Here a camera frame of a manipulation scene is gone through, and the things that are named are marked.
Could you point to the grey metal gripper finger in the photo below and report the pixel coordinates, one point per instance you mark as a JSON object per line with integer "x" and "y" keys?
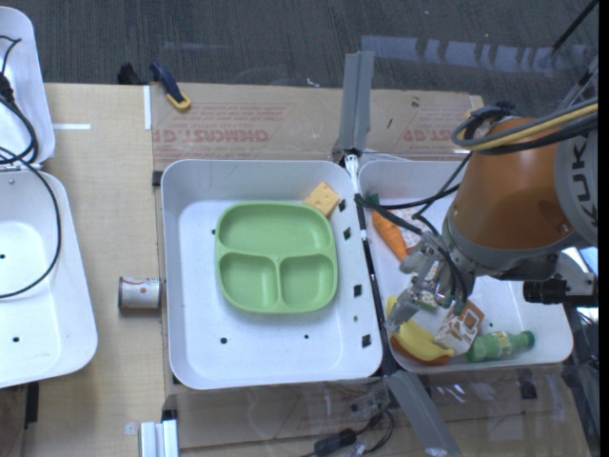
{"x": 403, "y": 307}

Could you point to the white packet with red print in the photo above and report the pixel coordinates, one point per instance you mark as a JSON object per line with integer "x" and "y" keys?
{"x": 413, "y": 224}

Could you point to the white plastic tray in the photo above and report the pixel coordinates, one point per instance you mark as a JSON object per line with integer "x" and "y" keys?
{"x": 266, "y": 350}
{"x": 528, "y": 322}

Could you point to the brown cardboard board red print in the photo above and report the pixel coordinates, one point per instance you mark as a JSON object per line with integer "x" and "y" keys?
{"x": 285, "y": 126}

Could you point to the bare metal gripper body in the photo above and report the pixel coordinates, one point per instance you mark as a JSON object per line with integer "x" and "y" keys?
{"x": 435, "y": 267}

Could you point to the green divided plate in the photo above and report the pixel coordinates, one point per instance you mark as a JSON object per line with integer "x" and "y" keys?
{"x": 276, "y": 255}

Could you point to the orange carrot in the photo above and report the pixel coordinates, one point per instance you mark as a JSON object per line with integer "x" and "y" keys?
{"x": 390, "y": 236}

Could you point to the thin black and white rod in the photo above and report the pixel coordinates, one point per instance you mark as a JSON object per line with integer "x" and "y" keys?
{"x": 364, "y": 236}

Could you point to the white and orange carton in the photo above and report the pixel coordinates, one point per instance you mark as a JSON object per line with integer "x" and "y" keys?
{"x": 459, "y": 329}

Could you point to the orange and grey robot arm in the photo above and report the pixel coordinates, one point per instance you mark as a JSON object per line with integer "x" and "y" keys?
{"x": 514, "y": 193}

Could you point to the yellow cheese slice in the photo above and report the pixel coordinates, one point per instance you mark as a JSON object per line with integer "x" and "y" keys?
{"x": 322, "y": 198}

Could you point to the white and orange can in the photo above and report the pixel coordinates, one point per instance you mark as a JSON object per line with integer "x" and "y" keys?
{"x": 140, "y": 293}

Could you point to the black cylinder on white bracket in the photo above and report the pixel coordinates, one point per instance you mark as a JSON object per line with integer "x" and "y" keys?
{"x": 547, "y": 291}

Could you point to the yellow banana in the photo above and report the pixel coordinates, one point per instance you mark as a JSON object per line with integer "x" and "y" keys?
{"x": 421, "y": 343}

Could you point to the green bottle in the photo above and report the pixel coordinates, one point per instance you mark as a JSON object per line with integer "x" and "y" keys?
{"x": 495, "y": 345}

